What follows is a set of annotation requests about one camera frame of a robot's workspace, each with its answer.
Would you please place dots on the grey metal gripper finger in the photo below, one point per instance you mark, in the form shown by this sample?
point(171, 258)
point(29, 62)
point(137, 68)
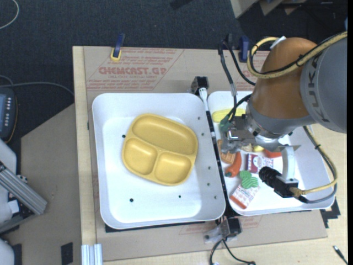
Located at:
point(229, 147)

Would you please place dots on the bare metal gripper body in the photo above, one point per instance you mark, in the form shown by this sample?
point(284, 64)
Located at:
point(242, 131)

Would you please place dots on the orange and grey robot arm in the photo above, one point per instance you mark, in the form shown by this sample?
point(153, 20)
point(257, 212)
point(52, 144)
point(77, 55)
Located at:
point(286, 92)

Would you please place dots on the orange waffle biscuit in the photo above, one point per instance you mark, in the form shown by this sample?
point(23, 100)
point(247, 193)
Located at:
point(227, 158)

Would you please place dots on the beige bread piece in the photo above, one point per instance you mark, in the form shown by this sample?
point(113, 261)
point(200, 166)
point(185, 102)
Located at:
point(247, 148)

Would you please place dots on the orange carrot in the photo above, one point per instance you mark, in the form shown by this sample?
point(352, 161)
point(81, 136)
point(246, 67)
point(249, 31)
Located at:
point(236, 166)

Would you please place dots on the thin black and white rod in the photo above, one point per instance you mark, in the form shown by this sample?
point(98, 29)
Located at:
point(211, 131)

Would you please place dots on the small yellow toy food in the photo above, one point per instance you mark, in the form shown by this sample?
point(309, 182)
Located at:
point(259, 148)

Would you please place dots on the red and white carton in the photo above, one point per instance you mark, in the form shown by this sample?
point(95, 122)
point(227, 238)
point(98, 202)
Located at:
point(257, 163)

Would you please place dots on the green broccoli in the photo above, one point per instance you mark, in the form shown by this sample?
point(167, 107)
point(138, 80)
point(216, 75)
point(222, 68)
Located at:
point(249, 179)

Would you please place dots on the orange sausage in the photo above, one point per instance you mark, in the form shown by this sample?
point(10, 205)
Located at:
point(273, 154)

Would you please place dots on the orange and white packet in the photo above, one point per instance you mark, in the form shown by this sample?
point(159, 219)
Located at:
point(244, 195)

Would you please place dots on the yellow divided plate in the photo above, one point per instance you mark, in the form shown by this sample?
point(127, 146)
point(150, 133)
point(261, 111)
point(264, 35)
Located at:
point(161, 148)

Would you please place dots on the white plastic tray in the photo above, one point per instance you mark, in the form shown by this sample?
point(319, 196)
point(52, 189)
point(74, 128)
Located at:
point(275, 203)
point(165, 206)

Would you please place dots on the brown cardboard board red print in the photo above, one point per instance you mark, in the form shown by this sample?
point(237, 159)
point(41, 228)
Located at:
point(143, 70)

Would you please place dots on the black cylinder on white bracket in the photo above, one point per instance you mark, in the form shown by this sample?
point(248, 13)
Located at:
point(275, 179)

